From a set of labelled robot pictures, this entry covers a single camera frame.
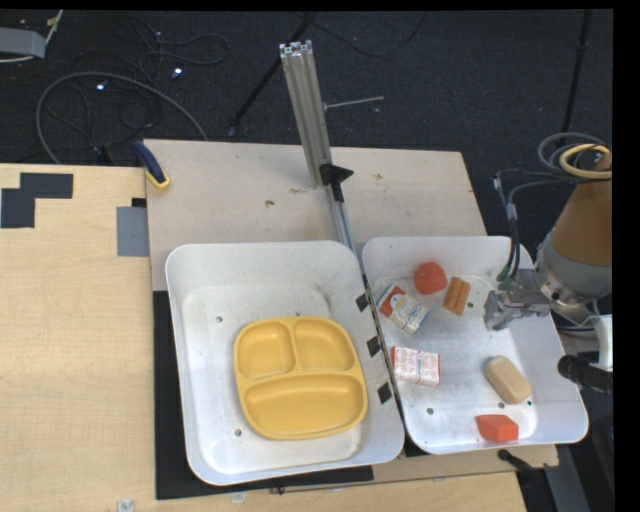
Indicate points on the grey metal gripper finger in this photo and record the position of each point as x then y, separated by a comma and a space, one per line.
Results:
515, 315
492, 312

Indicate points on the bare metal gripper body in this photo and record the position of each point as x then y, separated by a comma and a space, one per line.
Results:
535, 295

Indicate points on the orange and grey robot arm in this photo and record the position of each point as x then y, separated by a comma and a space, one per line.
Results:
585, 225

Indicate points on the orange toy waffle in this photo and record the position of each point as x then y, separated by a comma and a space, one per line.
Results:
456, 296

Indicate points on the white plastic tray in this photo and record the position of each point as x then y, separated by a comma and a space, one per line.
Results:
210, 350
460, 345

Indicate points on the beige toy bread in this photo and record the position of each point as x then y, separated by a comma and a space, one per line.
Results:
507, 380

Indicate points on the orange toy tomato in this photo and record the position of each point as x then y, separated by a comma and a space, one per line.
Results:
430, 278

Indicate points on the white and red carton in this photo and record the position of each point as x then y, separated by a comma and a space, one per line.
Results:
404, 309

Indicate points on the pink and white carton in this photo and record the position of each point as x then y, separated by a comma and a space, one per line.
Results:
415, 366

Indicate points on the orange red block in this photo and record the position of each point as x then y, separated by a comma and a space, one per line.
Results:
497, 428

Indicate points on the thin black and white rod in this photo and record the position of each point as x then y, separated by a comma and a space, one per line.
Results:
345, 220

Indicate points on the yellow divided plate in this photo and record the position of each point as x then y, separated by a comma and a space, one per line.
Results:
300, 395

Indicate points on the pale wood board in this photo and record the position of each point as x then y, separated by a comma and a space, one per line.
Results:
240, 200

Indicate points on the black cylinder on white bracket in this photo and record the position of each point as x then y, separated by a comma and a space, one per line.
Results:
587, 372

